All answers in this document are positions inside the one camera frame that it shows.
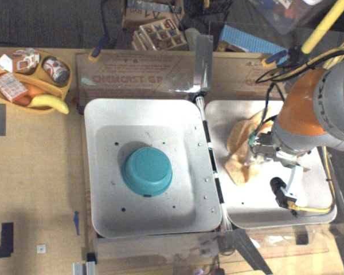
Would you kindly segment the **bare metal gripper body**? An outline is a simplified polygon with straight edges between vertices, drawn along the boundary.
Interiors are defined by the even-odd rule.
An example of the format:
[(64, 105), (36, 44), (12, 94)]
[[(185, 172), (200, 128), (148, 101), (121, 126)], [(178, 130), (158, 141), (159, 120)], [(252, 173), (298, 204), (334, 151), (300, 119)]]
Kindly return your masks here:
[(269, 162), (278, 161), (276, 147), (271, 131), (266, 133), (251, 133), (249, 136), (249, 161)]

